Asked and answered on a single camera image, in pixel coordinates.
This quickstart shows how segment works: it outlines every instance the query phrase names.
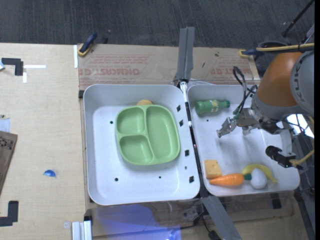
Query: green bottle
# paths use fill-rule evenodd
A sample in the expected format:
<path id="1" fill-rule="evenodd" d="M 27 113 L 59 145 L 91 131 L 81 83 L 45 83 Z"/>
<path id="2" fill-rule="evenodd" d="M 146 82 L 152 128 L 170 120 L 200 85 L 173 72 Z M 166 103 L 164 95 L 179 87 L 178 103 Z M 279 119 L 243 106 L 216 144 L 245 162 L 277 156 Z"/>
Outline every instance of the green bottle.
<path id="1" fill-rule="evenodd" d="M 217 112 L 220 109 L 227 109 L 230 107 L 230 101 L 224 100 L 219 101 L 216 99 L 206 100 L 206 101 L 197 101 L 195 103 L 195 111 L 197 114 L 203 114 L 207 112 Z"/>

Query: white plastic tray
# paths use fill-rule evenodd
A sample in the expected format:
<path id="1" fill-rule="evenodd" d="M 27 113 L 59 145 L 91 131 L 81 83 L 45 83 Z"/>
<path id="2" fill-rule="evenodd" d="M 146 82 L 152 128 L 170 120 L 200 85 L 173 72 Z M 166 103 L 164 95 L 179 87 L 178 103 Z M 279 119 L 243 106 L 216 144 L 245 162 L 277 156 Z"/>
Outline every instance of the white plastic tray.
<path id="1" fill-rule="evenodd" d="M 242 129 L 237 127 L 231 133 L 218 138 L 216 130 L 222 127 L 227 117 L 232 117 L 232 112 L 243 99 L 243 89 L 240 85 L 193 85 L 188 89 L 187 97 L 191 109 L 192 126 L 198 148 L 202 167 L 204 184 L 207 190 L 218 197 L 246 195 L 254 193 L 271 193 L 291 191 L 300 184 L 300 176 L 296 168 L 283 168 L 276 161 L 270 159 L 266 147 L 273 145 L 282 148 L 280 135 L 271 135 L 264 130 L 254 129 L 249 135 L 244 136 Z M 204 100 L 229 100 L 230 108 L 222 109 L 216 113 L 198 115 L 195 103 Z M 245 103 L 251 105 L 249 97 Z M 268 180 L 263 189 L 254 189 L 250 182 L 240 186 L 226 187 L 209 184 L 204 170 L 204 160 L 217 160 L 223 175 L 241 173 L 248 164 L 263 164 L 269 167 L 277 183 Z"/>
<path id="2" fill-rule="evenodd" d="M 118 150 L 116 115 L 143 99 L 165 106 L 175 118 L 180 153 L 171 162 L 133 165 Z M 88 192 L 95 203 L 187 200 L 198 194 L 200 180 L 180 89 L 173 85 L 95 84 L 85 90 L 83 103 Z"/>

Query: green plate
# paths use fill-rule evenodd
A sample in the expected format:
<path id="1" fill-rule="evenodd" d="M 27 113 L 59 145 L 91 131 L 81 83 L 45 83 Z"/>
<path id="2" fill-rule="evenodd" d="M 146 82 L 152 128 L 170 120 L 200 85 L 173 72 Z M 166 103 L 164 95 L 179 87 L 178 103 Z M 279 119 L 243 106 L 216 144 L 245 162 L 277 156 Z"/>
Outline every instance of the green plate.
<path id="1" fill-rule="evenodd" d="M 115 133 L 122 157 L 134 165 L 167 163 L 180 152 L 175 119 L 164 106 L 136 105 L 121 110 L 115 119 Z"/>

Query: yellow cube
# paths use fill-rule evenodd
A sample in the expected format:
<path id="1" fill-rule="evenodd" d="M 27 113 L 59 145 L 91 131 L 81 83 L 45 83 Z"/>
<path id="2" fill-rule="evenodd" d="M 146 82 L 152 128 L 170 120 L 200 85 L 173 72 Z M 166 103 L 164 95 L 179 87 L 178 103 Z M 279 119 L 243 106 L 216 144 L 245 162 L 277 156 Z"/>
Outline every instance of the yellow cube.
<path id="1" fill-rule="evenodd" d="M 204 160 L 205 177 L 213 179 L 222 176 L 217 160 Z"/>

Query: wooden surface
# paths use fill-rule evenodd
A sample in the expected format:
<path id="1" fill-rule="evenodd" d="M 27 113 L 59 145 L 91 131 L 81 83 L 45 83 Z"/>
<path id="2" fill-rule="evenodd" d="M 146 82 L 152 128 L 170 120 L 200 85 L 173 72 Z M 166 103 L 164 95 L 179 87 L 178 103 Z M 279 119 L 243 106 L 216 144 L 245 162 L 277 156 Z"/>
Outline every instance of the wooden surface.
<path id="1" fill-rule="evenodd" d="M 19 201 L 18 222 L 0 227 L 3 240 L 69 240 L 64 222 L 83 221 L 84 171 L 79 77 L 72 45 L 0 44 L 1 58 L 19 58 L 27 83 L 14 66 L 0 71 L 0 114 L 18 139 L 0 196 L 0 216 Z M 43 173 L 51 169 L 56 177 Z"/>

